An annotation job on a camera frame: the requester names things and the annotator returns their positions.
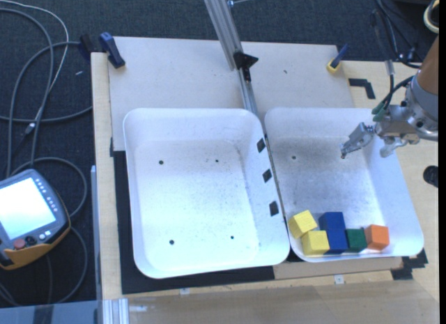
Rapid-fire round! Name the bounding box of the white plastic tray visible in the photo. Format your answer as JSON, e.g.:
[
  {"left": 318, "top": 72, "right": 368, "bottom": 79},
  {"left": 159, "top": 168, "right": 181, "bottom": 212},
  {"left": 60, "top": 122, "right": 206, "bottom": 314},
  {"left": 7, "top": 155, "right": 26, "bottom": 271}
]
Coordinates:
[
  {"left": 122, "top": 107, "right": 291, "bottom": 279},
  {"left": 263, "top": 107, "right": 425, "bottom": 263}
]

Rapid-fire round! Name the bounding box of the orange cube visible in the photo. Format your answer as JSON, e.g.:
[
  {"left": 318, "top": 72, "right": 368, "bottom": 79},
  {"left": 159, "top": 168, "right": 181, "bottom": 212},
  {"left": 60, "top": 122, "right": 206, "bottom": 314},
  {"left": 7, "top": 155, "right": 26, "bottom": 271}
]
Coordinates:
[{"left": 363, "top": 224, "right": 390, "bottom": 252}]

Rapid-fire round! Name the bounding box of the pale wood board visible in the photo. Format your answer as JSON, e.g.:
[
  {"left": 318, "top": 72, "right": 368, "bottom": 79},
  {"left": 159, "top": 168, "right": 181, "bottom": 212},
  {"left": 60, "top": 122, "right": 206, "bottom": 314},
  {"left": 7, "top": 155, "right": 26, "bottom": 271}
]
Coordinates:
[{"left": 107, "top": 36, "right": 357, "bottom": 152}]

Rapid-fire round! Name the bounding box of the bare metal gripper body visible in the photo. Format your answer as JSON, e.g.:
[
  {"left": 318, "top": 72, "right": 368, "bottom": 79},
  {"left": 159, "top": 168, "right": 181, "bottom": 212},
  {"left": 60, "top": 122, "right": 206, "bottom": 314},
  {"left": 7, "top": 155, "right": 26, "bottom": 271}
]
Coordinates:
[{"left": 374, "top": 104, "right": 440, "bottom": 144}]

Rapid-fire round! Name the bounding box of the green cube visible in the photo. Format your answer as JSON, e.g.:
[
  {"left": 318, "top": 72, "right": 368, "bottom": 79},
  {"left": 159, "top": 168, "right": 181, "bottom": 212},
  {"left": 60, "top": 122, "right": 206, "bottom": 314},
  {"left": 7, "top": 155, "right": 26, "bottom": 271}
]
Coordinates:
[{"left": 344, "top": 228, "right": 367, "bottom": 253}]

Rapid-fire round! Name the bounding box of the blue cube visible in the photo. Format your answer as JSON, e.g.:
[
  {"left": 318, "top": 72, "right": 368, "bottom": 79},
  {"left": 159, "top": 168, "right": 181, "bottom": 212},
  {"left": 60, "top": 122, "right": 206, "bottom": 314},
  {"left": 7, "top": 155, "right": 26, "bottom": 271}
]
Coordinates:
[{"left": 318, "top": 211, "right": 350, "bottom": 255}]

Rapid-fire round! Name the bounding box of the yellow cube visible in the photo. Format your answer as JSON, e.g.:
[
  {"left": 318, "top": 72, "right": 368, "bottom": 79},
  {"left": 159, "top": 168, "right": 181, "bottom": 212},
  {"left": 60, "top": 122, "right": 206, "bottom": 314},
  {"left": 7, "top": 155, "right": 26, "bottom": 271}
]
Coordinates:
[
  {"left": 300, "top": 229, "right": 331, "bottom": 256},
  {"left": 287, "top": 209, "right": 319, "bottom": 240}
]

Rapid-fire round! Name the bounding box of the black cylinder on white bracket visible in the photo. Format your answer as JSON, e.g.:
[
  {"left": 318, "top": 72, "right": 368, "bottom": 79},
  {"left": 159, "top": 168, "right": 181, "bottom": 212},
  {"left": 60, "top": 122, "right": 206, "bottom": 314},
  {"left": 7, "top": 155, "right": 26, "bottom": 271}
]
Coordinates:
[{"left": 422, "top": 164, "right": 440, "bottom": 188}]

